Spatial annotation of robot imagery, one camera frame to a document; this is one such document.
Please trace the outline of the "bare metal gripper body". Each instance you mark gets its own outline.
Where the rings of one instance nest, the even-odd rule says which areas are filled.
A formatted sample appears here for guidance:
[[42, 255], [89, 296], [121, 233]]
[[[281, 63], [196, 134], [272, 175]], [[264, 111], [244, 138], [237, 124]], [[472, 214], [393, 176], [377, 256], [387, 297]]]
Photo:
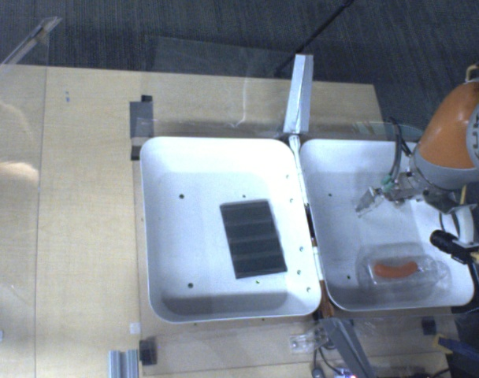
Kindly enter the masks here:
[[401, 172], [396, 178], [387, 175], [381, 182], [381, 196], [395, 203], [419, 200], [424, 190], [424, 183], [411, 171]]

